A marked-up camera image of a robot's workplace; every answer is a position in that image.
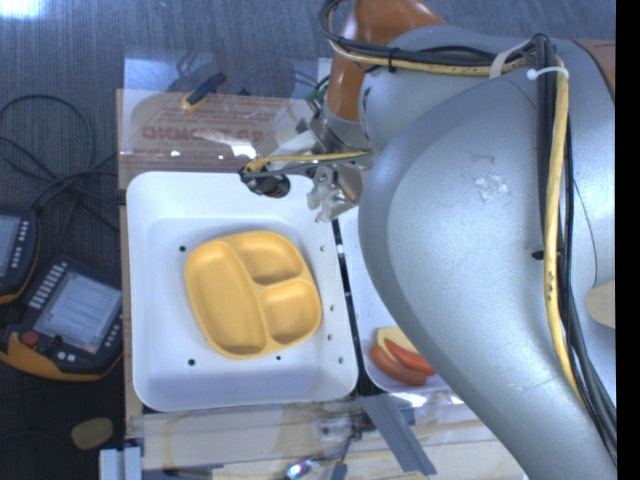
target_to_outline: black cable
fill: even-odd
[[[80,179],[82,179],[82,178],[84,178],[86,176],[93,176],[93,175],[113,176],[113,177],[117,177],[118,176],[116,173],[111,172],[111,171],[94,171],[94,170],[80,171],[80,172],[74,172],[73,174],[67,174],[66,176],[62,176],[60,178],[57,178],[55,181],[52,181],[47,187],[45,187],[43,190],[41,190],[36,195],[36,197],[34,197],[32,199],[31,203],[29,204],[29,208],[33,208],[33,209],[37,209],[37,210],[42,209],[45,205],[49,204],[52,199],[54,199],[57,196],[59,196],[66,189],[68,189],[71,185],[73,185],[74,183],[77,183]],[[47,199],[44,200],[43,203],[40,203],[39,205],[37,205],[38,199],[40,199],[42,196],[44,196],[44,194],[46,194],[49,190],[51,190],[52,188],[55,188],[57,185],[60,185],[60,184],[63,185],[61,188],[59,188],[53,194],[51,194]]]
[[[35,100],[35,99],[43,99],[43,100],[48,100],[48,101],[55,101],[57,103],[60,103],[61,105],[67,107],[68,109],[70,109],[76,116],[78,116],[78,118],[80,119],[80,121],[82,122],[82,125],[85,128],[85,132],[86,132],[86,136],[88,138],[88,144],[89,144],[89,152],[87,155],[87,165],[86,167],[88,168],[94,161],[95,161],[95,136],[94,136],[94,132],[93,132],[93,127],[91,126],[91,124],[89,123],[89,120],[87,119],[87,117],[80,112],[80,110],[73,105],[72,103],[68,102],[67,100],[60,98],[58,96],[53,96],[51,94],[25,94],[23,96],[18,96],[17,98],[13,98],[12,100],[8,101],[7,103],[5,103],[2,107],[0,107],[0,124],[2,124],[2,120],[4,119],[4,114],[6,113],[6,111],[22,102],[22,101],[28,101],[28,100]]]
[[[315,89],[315,86],[316,86],[316,84],[309,82],[308,80],[303,78],[296,78],[296,82],[299,83],[300,85],[309,87],[310,89]]]
[[[16,149],[18,149],[18,151],[20,151],[22,154],[27,156],[42,171],[44,171],[46,176],[43,176],[42,174],[40,174],[38,172],[31,171],[31,170],[26,169],[25,167],[23,167],[21,165],[18,165],[16,162],[11,160],[7,155],[5,155],[4,153],[0,152],[0,157],[2,157],[11,167],[13,167],[14,169],[16,169],[18,172],[20,172],[22,174],[25,174],[25,175],[30,176],[32,178],[38,179],[40,181],[46,181],[46,182],[55,181],[56,175],[42,161],[40,161],[33,153],[31,153],[27,148],[25,148],[24,146],[18,144],[14,140],[11,140],[11,139],[9,139],[7,137],[3,137],[2,135],[0,135],[0,141],[5,142],[7,144],[10,144],[12,147],[15,147]],[[115,156],[115,153],[109,155],[104,160],[102,160],[101,162],[98,162],[98,164],[94,165],[93,168],[95,169],[98,166],[106,163],[108,160],[110,160],[114,156]],[[86,196],[90,196],[90,197],[94,197],[94,198],[97,198],[97,199],[101,199],[105,203],[113,203],[113,204],[115,204],[117,206],[117,201],[115,199],[114,200],[110,200],[110,199],[107,199],[107,198],[103,198],[102,196],[100,196],[96,192],[92,192],[90,190],[86,190],[86,189],[84,189],[82,187],[77,187],[77,186],[74,185],[74,186],[71,187],[71,190],[80,192],[81,194],[86,195]]]
[[[536,34],[533,38],[535,44],[535,69],[539,71],[555,64],[551,58],[549,39]],[[547,180],[549,179],[549,159],[551,157],[551,137],[553,136],[553,120],[555,116],[555,73],[545,73],[537,79],[537,124],[536,124],[536,150],[538,168],[538,205],[540,208],[540,226],[544,234],[544,222],[547,206]]]
[[[331,75],[326,75],[324,77],[322,77],[315,85],[315,89],[320,89],[324,84],[326,84],[329,81]]]
[[[565,142],[565,222],[563,233],[562,254],[559,257],[559,288],[562,297],[561,312],[565,322],[567,348],[569,349],[571,365],[582,395],[585,407],[591,416],[600,437],[607,448],[614,463],[617,464],[617,432],[615,409],[611,399],[591,363],[584,336],[577,314],[573,291],[571,288],[571,266],[573,251],[573,221],[574,221],[574,178],[573,178],[573,146],[570,120],[567,123]]]
[[[463,67],[488,67],[495,58],[495,53],[469,48],[462,45],[451,45],[448,47],[427,48],[419,51],[405,50],[402,48],[393,49],[388,46],[365,43],[361,41],[347,39],[332,31],[331,15],[346,0],[325,0],[319,13],[318,20],[322,34],[331,42],[339,45],[347,52],[376,57],[387,60],[390,56],[395,60],[438,64],[443,66],[463,66]],[[519,51],[512,52],[506,59],[511,62],[522,56]]]

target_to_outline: white plate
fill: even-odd
[[[311,180],[291,176],[281,199],[237,174],[148,172],[127,190],[133,384],[148,407],[177,411],[328,401],[353,390],[358,366],[331,223],[307,208]],[[183,278],[189,252],[219,236],[271,230],[307,261],[323,306],[305,341],[253,359],[216,352],[200,331]]]
[[[418,393],[449,389],[440,375],[429,377],[424,386],[409,386],[389,377],[371,360],[368,351],[377,342],[376,331],[378,328],[392,327],[398,324],[380,299],[367,273],[358,237],[358,208],[340,215],[338,223],[340,224],[340,234],[353,298],[356,325],[358,327],[358,336],[360,337],[360,347],[364,358],[364,367],[369,378],[380,389],[390,393]]]

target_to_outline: yellow divided plate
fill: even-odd
[[[258,357],[311,336],[322,320],[300,251],[273,231],[226,235],[196,247],[185,281],[209,344],[233,359]]]

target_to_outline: gray carpet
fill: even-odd
[[[616,0],[423,0],[447,23],[488,34],[527,38],[616,39]],[[313,63],[331,56],[320,34],[322,0],[0,0],[0,106],[27,95],[53,95],[77,107],[91,133],[67,106],[29,98],[0,115],[0,135],[27,148],[58,176],[94,159],[115,173],[115,91],[125,86],[125,60],[163,52],[206,52],[233,71],[252,94],[292,96],[286,60]],[[129,81],[143,88],[144,80]],[[46,183],[42,168],[0,142],[0,205],[24,206]],[[85,186],[105,199],[113,177]],[[75,207],[62,195],[41,215],[40,266],[62,252],[120,275],[115,207],[90,201]],[[110,417],[122,446],[122,366],[88,386],[23,375],[0,364],[0,479],[98,478],[97,450],[80,451],[69,438],[77,423]]]

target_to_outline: gray robot arm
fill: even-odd
[[[390,46],[484,43],[438,25]],[[614,114],[607,84],[575,43],[572,288],[585,344],[616,402],[615,331],[585,309],[614,276]],[[365,77],[360,122],[378,157],[359,209],[361,249],[385,305],[416,348],[512,452],[532,480],[616,478],[563,375],[549,334],[536,165],[536,84],[526,69],[459,80],[380,69]]]

